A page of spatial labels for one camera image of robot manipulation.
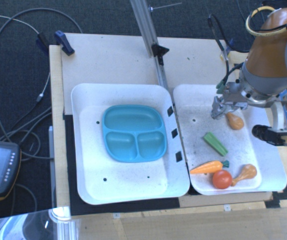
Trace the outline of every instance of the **black clamp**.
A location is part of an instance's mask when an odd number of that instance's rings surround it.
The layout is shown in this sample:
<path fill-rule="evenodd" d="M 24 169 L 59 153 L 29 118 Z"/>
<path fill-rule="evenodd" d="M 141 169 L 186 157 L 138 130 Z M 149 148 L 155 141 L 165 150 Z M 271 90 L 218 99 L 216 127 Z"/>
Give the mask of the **black clamp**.
<path fill-rule="evenodd" d="M 162 47 L 160 46 L 159 44 L 156 44 L 154 43 L 152 46 L 151 46 L 151 49 L 152 49 L 152 53 L 153 53 L 153 56 L 158 58 L 158 63 L 160 66 L 163 66 L 164 65 L 164 60 L 163 60 L 163 56 L 169 52 L 169 49 L 168 48 L 165 48 L 165 47 Z"/>
<path fill-rule="evenodd" d="M 66 35 L 62 31 L 60 30 L 56 31 L 54 33 L 54 38 L 58 44 L 62 45 L 62 50 L 64 51 L 65 54 L 70 56 L 75 53 L 75 50 L 70 46 L 70 43 L 68 42 Z"/>
<path fill-rule="evenodd" d="M 49 42 L 44 33 L 40 32 L 36 39 L 37 46 L 43 51 L 44 54 L 49 56 Z"/>

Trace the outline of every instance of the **white tray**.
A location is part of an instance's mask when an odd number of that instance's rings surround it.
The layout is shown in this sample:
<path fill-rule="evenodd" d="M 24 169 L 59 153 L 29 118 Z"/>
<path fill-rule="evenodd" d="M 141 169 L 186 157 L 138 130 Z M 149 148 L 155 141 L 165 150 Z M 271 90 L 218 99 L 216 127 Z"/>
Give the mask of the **white tray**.
<path fill-rule="evenodd" d="M 158 85 L 81 83 L 71 92 L 80 197 L 91 205 L 180 197 L 190 186 L 189 174 L 170 94 Z M 105 110 L 114 105 L 146 105 L 156 109 L 165 124 L 167 151 L 155 161 L 118 162 L 108 154 L 102 130 Z"/>
<path fill-rule="evenodd" d="M 230 166 L 224 169 L 233 178 L 239 175 L 245 164 L 253 164 L 257 168 L 257 176 L 242 180 L 234 187 L 217 189 L 212 184 L 212 173 L 191 174 L 191 185 L 203 195 L 283 190 L 287 176 L 277 148 L 251 133 L 256 124 L 269 125 L 266 111 L 255 107 L 235 111 L 234 114 L 241 117 L 245 125 L 241 130 L 233 130 L 226 118 L 211 118 L 216 95 L 215 85 L 183 84 L 174 89 L 173 98 L 188 169 L 212 160 L 228 160 Z M 207 132 L 212 132 L 227 148 L 226 156 L 221 156 L 203 140 Z"/>

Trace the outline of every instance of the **blue clamp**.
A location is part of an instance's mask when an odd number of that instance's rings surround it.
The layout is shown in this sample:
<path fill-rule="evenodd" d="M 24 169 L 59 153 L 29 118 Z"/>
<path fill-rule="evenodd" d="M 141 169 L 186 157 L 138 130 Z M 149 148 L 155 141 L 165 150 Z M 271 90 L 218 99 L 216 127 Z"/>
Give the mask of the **blue clamp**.
<path fill-rule="evenodd" d="M 56 39 L 57 43 L 62 45 L 62 50 L 64 51 L 65 54 L 68 56 L 72 55 L 75 53 L 75 50 L 70 46 L 70 43 L 67 40 L 66 35 L 58 30 L 54 33 L 54 38 Z"/>

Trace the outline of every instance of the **blue plate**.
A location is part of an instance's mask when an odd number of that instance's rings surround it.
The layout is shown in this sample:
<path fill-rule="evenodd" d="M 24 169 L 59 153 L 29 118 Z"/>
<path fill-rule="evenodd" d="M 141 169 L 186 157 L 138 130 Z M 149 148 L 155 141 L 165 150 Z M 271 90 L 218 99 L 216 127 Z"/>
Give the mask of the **blue plate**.
<path fill-rule="evenodd" d="M 115 105 L 103 114 L 104 145 L 120 162 L 150 162 L 167 150 L 164 121 L 157 110 L 145 105 Z"/>

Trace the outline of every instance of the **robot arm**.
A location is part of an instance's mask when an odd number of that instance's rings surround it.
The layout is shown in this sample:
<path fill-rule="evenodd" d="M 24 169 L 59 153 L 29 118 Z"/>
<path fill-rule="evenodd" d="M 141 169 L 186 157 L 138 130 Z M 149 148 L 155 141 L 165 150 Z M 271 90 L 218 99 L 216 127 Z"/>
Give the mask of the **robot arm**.
<path fill-rule="evenodd" d="M 250 18 L 260 10 L 271 10 L 258 31 L 250 28 Z M 284 113 L 279 94 L 287 89 L 287 8 L 274 10 L 264 6 L 252 13 L 246 28 L 256 38 L 247 59 L 240 65 L 239 77 L 218 87 L 211 117 L 220 119 L 228 112 L 245 110 L 248 106 L 271 108 L 273 127 L 256 125 L 252 134 L 272 145 L 287 146 Z"/>

